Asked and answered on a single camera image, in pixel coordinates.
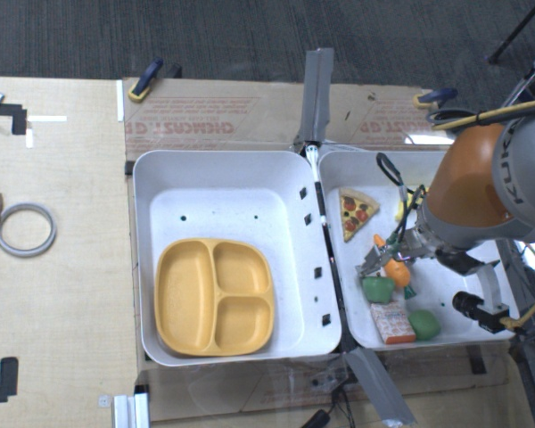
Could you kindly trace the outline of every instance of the pizza slice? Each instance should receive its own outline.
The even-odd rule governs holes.
[[[339,200],[342,238],[348,242],[378,211],[379,203],[365,193],[346,187],[339,189]]]

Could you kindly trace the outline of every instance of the metal ring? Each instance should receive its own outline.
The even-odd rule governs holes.
[[[33,249],[16,249],[15,247],[12,247],[10,244],[8,244],[2,237],[2,227],[4,225],[4,222],[14,212],[18,212],[21,210],[33,210],[35,212],[38,212],[39,214],[44,216],[50,224],[50,234],[47,239],[38,247],[35,247]],[[31,202],[13,204],[12,206],[6,208],[0,216],[0,247],[2,247],[2,249],[4,249],[6,252],[13,255],[14,257],[36,257],[37,255],[40,255],[47,251],[54,243],[56,231],[57,227],[54,222],[54,217],[52,216],[52,213],[49,211],[49,209],[45,206]]]

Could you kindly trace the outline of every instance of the wooden surface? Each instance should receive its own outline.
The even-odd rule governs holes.
[[[131,394],[137,376],[125,140],[114,81],[0,78],[4,103],[34,123],[34,147],[0,118],[4,205],[40,202],[58,226],[53,247],[33,259],[0,249],[0,359],[20,361],[18,394],[0,404],[0,427],[110,427],[99,398]],[[30,213],[4,234],[31,245],[47,235]],[[499,385],[406,397],[419,426],[532,427],[523,384],[507,355]],[[357,426],[384,426],[367,399],[351,404]],[[301,426],[319,407],[214,416],[166,427]],[[347,426],[338,410],[330,427]]]

